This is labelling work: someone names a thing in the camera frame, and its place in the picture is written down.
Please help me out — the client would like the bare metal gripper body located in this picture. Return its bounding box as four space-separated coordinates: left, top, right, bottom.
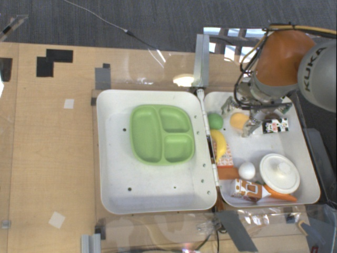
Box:
235 82 265 118

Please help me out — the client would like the yellow orange fruit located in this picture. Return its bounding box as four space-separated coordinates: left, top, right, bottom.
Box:
230 112 250 130

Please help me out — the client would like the green round fruit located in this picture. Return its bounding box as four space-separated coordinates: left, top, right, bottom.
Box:
207 112 224 130

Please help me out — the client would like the white plastic tray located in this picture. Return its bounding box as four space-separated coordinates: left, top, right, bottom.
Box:
96 89 218 216
204 91 322 209

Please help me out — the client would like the black and white patterned carton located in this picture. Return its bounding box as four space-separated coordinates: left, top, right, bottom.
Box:
262 118 289 135

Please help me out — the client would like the yellow banana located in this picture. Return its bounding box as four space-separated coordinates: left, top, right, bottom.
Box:
210 129 228 161

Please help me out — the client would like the orange and white packet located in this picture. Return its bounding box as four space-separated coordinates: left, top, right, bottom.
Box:
212 140 235 169

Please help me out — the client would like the white egg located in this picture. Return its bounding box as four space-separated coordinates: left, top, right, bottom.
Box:
238 162 256 180

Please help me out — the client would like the brown block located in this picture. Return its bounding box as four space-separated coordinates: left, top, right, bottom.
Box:
217 167 241 180

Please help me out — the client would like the white lidded bowl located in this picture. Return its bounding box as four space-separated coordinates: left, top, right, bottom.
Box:
259 153 301 195

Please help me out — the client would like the orange and white carton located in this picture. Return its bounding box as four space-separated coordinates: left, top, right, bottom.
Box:
231 178 272 203

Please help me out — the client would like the orange carrot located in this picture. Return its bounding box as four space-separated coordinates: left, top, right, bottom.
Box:
255 181 298 202

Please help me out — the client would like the green divided plate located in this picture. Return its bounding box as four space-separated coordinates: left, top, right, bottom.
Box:
129 104 196 167

